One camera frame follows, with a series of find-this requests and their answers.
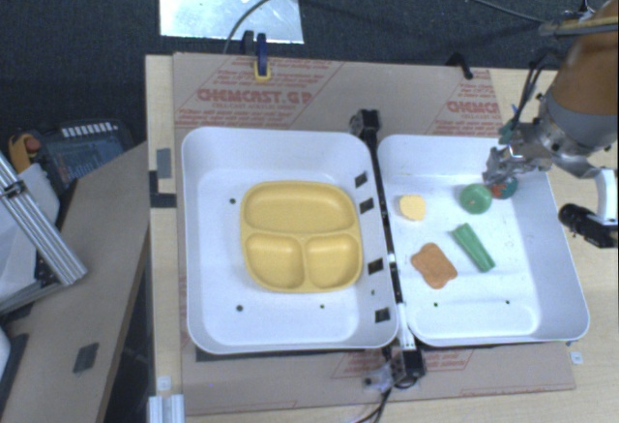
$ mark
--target yellow plate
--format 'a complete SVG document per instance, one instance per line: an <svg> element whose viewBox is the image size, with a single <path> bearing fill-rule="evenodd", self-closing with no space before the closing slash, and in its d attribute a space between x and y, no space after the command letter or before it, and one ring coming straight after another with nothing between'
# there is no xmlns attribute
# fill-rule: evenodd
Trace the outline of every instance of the yellow plate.
<svg viewBox="0 0 619 423"><path fill-rule="evenodd" d="M320 182L264 182L241 204L245 264L255 281L279 292L327 292L354 284L363 268L355 205Z"/></svg>

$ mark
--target metal bracket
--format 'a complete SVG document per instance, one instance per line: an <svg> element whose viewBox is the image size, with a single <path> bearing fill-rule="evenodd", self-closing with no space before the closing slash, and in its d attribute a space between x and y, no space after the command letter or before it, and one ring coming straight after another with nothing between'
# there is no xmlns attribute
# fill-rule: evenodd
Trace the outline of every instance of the metal bracket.
<svg viewBox="0 0 619 423"><path fill-rule="evenodd" d="M612 168L602 168L595 176L598 189L596 218L602 224L617 225L617 177Z"/></svg>
<svg viewBox="0 0 619 423"><path fill-rule="evenodd" d="M183 394L148 398L148 423L185 423Z"/></svg>
<svg viewBox="0 0 619 423"><path fill-rule="evenodd" d="M67 246L58 228L49 221L28 191L26 184L18 178L15 169L2 153L0 153L0 203L35 245L60 285L69 286L86 274L86 267ZM54 284L48 287L41 287L40 283L31 284L0 301L0 313L8 313L55 289Z"/></svg>

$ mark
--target green ball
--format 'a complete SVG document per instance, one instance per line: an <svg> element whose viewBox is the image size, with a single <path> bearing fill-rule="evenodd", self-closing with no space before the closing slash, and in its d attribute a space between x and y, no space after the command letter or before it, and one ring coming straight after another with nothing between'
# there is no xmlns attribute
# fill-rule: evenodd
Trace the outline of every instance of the green ball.
<svg viewBox="0 0 619 423"><path fill-rule="evenodd" d="M492 204L492 193L484 184L470 184L460 193L460 206L473 215L480 215Z"/></svg>

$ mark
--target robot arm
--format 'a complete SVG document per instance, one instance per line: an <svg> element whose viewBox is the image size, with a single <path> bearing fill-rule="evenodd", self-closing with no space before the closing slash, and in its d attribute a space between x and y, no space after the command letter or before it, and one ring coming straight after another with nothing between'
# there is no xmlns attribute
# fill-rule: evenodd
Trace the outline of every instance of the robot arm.
<svg viewBox="0 0 619 423"><path fill-rule="evenodd" d="M587 20L606 23L618 15L618 0L610 0ZM575 205L562 208L559 218L572 231L599 247L617 247L616 171L592 166L587 158L617 139L617 31L578 37L546 93L531 123L519 114L535 80L527 78L514 119L501 131L501 149L492 148L483 177L495 196L510 196L516 175L549 170L557 165L577 178L595 178L598 213Z"/></svg>

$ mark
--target black floor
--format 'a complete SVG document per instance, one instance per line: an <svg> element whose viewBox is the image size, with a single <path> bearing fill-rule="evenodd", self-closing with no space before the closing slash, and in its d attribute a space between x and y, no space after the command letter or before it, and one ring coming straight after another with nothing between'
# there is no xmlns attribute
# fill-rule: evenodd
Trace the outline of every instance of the black floor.
<svg viewBox="0 0 619 423"><path fill-rule="evenodd" d="M138 423L146 421L148 396L152 395L152 322L148 320L146 276L135 300L133 315L121 354L104 423Z"/></svg>
<svg viewBox="0 0 619 423"><path fill-rule="evenodd" d="M490 0L552 19L580 0ZM599 7L604 0L591 0ZM301 0L304 45L277 55L525 67L547 41L536 25L462 0ZM220 52L221 42L162 38L158 0L0 0L0 146L16 128L92 117L145 138L144 55Z"/></svg>

